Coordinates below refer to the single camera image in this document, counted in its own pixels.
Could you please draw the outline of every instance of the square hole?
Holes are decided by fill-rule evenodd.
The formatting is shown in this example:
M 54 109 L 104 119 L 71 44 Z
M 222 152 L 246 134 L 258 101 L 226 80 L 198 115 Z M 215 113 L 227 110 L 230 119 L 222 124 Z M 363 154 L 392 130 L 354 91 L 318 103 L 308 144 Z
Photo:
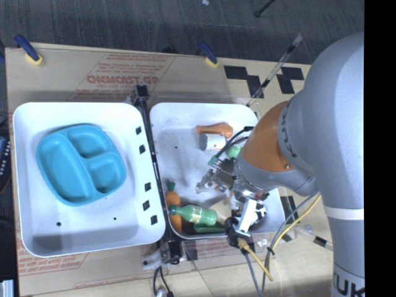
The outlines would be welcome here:
M 154 224 L 156 224 L 158 222 L 158 219 L 157 219 L 156 215 L 152 216 L 150 219 L 151 219 L 151 225 L 154 225 Z
M 148 208 L 150 208 L 150 202 L 149 201 L 145 201 L 143 203 L 143 211 L 146 211 Z

